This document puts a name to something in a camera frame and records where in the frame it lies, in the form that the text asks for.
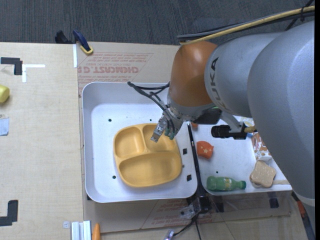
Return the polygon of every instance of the yellow plate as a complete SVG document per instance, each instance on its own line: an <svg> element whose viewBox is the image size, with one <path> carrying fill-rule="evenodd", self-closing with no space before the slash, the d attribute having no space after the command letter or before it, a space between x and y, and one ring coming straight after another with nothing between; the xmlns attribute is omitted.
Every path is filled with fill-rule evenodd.
<svg viewBox="0 0 320 240"><path fill-rule="evenodd" d="M121 179L131 187L150 187L170 182L182 170L175 139L150 140L156 123L142 123L119 130L113 138L113 154Z"/></svg>

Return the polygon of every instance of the blue clamp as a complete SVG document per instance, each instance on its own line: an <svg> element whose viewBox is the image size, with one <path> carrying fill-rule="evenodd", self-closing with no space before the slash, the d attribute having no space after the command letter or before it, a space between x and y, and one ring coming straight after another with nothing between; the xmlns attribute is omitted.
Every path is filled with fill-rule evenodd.
<svg viewBox="0 0 320 240"><path fill-rule="evenodd" d="M91 55L94 50L92 49L92 47L88 44L87 40L85 39L84 35L79 32L78 30L73 30L72 31L74 37L75 37L75 41L79 41L81 46L81 50L86 54L86 55Z"/></svg>

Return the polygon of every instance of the gray carpet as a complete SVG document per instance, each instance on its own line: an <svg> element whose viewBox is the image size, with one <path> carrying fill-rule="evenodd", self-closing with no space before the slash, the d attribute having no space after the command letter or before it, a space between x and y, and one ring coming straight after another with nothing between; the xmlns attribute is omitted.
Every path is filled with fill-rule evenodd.
<svg viewBox="0 0 320 240"><path fill-rule="evenodd" d="M303 7L309 0L0 0L0 42L55 43L57 31L74 41L178 45L177 35L254 20ZM284 31L291 20L218 37ZM308 218L307 235L315 239Z"/></svg>

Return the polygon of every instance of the white tray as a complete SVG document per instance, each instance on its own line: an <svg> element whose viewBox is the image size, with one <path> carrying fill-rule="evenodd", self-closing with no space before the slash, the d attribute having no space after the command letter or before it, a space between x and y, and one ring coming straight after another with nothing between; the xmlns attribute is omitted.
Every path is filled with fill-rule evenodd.
<svg viewBox="0 0 320 240"><path fill-rule="evenodd" d="M141 83L156 87L165 83ZM168 90L159 94L167 100ZM186 125L176 136L182 159L182 172L173 181L152 187L130 187L120 178L114 154L113 139L124 127L157 123L162 110L149 98L127 83L92 82L82 91L85 189L98 203L188 198L197 190L197 176Z"/></svg>
<svg viewBox="0 0 320 240"><path fill-rule="evenodd" d="M141 83L144 87L162 86L165 83ZM168 90L159 94L166 103ZM113 138L124 127L157 123L162 110L150 99L137 93L127 83L92 82L82 91L85 189L88 196L99 203L124 201L188 198L197 189L197 176L186 123L176 136L181 153L182 172L175 180L152 187L135 188L122 182L113 155ZM226 124L219 120L217 125ZM249 180L256 163L249 137L246 140L213 138L212 125L199 125L193 129L194 143L207 141L214 146L210 159L198 158L201 182L212 195L234 195L257 192L290 191L290 184L274 184L270 188L255 188ZM275 181L286 178L274 160L268 162L275 168ZM231 177L246 181L246 189L212 192L206 188L208 176Z"/></svg>

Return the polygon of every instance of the table surface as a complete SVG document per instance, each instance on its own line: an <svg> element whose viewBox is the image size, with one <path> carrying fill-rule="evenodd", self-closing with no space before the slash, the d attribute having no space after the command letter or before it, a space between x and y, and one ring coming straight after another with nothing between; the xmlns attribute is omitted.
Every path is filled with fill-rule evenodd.
<svg viewBox="0 0 320 240"><path fill-rule="evenodd" d="M9 99L0 103L0 115L9 117L9 134L0 136L0 217L7 216L10 200L18 200L17 221L0 226L2 240L68 240L70 230L63 223L84 220L78 70L73 49L71 44L1 43L0 57L45 65L27 68L26 82L14 75L13 65L0 65L0 84L10 88ZM201 224L201 237L306 240L297 203L292 198L289 203L288 216ZM101 239L160 240L167 231L112 232L102 234ZM176 239L198 239L196 227Z"/></svg>

